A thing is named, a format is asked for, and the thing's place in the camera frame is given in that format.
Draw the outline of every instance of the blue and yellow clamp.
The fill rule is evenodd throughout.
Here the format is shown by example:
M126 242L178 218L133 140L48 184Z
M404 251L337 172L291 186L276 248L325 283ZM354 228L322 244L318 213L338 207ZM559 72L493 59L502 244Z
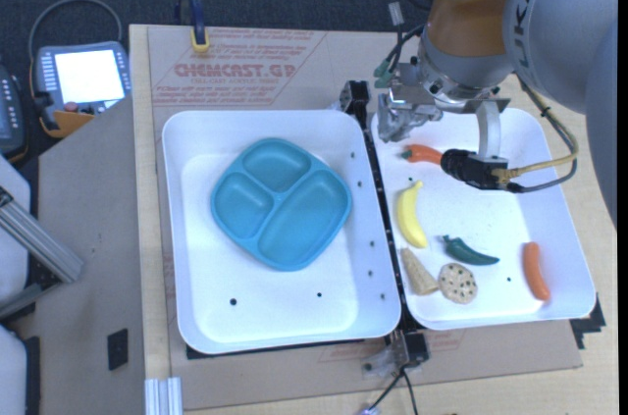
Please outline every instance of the blue and yellow clamp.
M192 26L189 35L194 52L207 52L209 31L205 27L200 0L179 0L175 6L175 22L177 25Z

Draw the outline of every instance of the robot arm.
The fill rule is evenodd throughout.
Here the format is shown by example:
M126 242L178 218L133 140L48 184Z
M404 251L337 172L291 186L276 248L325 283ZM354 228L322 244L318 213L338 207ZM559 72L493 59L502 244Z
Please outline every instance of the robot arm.
M380 138L402 140L443 112L475 113L478 151L446 152L444 170L480 188L528 191L510 181L518 175L498 157L499 113L508 103L498 85L516 73L531 95L586 114L616 222L616 26L617 0L434 0L416 61L398 65L379 98ZM575 166L577 143L560 130Z

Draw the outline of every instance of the orange sausage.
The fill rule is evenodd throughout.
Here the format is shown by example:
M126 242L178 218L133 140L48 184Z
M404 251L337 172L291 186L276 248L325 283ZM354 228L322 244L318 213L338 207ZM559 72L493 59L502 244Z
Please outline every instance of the orange sausage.
M439 166L443 154L439 150L424 144L409 144L406 145L401 157L408 162L432 162Z
M541 248L534 241L527 242L523 246L523 271L528 280L528 286L536 298L547 301L551 297L550 289L546 285L541 274L540 266Z

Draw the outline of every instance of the screen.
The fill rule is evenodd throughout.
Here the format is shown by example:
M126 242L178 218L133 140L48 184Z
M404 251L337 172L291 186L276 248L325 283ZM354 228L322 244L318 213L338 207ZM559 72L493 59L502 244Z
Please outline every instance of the screen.
M0 137L8 138L11 136L11 128L9 127L9 113L6 103L0 95Z
M125 97L113 50L56 54L55 63L64 103Z

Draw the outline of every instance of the yellow banana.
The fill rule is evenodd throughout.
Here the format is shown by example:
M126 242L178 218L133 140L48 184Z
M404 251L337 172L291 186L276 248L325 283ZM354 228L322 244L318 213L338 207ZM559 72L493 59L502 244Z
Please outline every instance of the yellow banana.
M416 199L423 182L404 190L396 202L396 219L405 239L415 247L427 247L428 239L416 217Z

